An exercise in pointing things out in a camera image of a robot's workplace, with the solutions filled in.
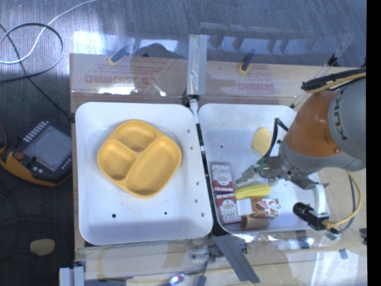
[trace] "yellow plate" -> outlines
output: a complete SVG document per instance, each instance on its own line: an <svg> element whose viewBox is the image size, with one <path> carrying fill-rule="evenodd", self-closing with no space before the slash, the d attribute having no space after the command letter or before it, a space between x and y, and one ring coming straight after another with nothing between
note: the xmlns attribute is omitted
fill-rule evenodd
<svg viewBox="0 0 381 286"><path fill-rule="evenodd" d="M181 159L179 146L164 132L141 120L128 120L104 141L96 162L120 188L151 198L168 184Z"/></svg>

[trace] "dark gray floor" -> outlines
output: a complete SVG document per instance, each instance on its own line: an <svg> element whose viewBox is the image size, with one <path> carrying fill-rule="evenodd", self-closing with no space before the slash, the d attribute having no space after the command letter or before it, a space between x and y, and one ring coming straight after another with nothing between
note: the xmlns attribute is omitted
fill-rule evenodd
<svg viewBox="0 0 381 286"><path fill-rule="evenodd" d="M33 21L46 24L85 1L89 0L0 0L0 23L5 29ZM353 41L338 65L359 67L367 53L367 0L104 0L76 8L58 18L52 27L63 37L63 58L33 81L61 110L26 79L2 82L23 72L19 64L0 64L0 123L9 140L46 116L70 127L70 52L110 54L133 39L133 54L145 43L164 39L167 42L161 42L167 49L186 57L188 35L205 34L210 36L209 60L238 62L255 48L257 63L322 66L352 35ZM29 52L38 32L37 27L25 27L11 34L21 56ZM42 70L56 60L59 51L58 39L48 32L24 62L25 68L29 73ZM15 59L9 41L0 43L0 60ZM46 188L0 169L0 192L7 191L24 214L50 217L73 234L71 183L70 179L58 187ZM16 213L3 195L0 209L0 255L11 252L14 246L16 250L28 249L26 228L37 224L3 226L1 222L15 218ZM65 265L64 251L69 247L64 238L59 245L54 255L57 260L48 260L54 268ZM40 278L19 269L21 266L42 274L40 260L20 253L13 258L0 259L0 285L58 285L57 274Z"/></svg>

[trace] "snack package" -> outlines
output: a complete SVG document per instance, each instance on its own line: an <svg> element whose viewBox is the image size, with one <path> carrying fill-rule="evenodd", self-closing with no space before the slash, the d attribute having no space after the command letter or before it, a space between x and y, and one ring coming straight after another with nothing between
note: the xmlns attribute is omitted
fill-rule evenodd
<svg viewBox="0 0 381 286"><path fill-rule="evenodd" d="M216 195L218 218L223 225L240 222L241 216L237 212L236 199L233 193Z"/></svg>
<svg viewBox="0 0 381 286"><path fill-rule="evenodd" d="M237 200L236 204L238 215L273 219L280 214L278 199L251 197Z"/></svg>
<svg viewBox="0 0 381 286"><path fill-rule="evenodd" d="M211 180L214 192L233 192L232 168L230 164L212 163Z"/></svg>

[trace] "yellow corn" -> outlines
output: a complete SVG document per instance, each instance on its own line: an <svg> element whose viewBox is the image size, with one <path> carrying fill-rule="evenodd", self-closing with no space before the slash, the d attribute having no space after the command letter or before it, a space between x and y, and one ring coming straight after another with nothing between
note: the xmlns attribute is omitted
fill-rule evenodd
<svg viewBox="0 0 381 286"><path fill-rule="evenodd" d="M265 197L270 195L271 187L267 184L253 184L243 186L234 191L234 196L237 200L250 197Z"/></svg>

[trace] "white plastic tray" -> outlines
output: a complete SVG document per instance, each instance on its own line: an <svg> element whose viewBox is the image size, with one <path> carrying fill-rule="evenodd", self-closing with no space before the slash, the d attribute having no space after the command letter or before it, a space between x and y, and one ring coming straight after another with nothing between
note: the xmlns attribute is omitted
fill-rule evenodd
<svg viewBox="0 0 381 286"><path fill-rule="evenodd" d="M139 119L171 137L182 162L164 189L134 197L98 168L96 155L122 122ZM185 240L206 236L213 225L195 121L177 104L88 102L76 111L79 229L94 245Z"/></svg>
<svg viewBox="0 0 381 286"><path fill-rule="evenodd" d="M263 154L251 147L255 131L264 127L271 135L274 119L279 118L286 126L290 126L295 118L293 109L282 105L249 105L249 104L205 104L199 109L199 122L204 139L205 154L210 163L226 162L232 167L233 183L242 173L259 160ZM285 136L285 131L278 128L278 139ZM275 146L271 156L276 156L279 146ZM318 181L316 174L310 176ZM269 198L278 198L280 216L269 220L270 226L256 231L241 231L239 223L221 225L227 232L233 234L256 234L260 232L290 231L310 229L306 222L296 216L293 205L300 201L314 205L312 190L303 190L290 181L280 180L272 186Z"/></svg>

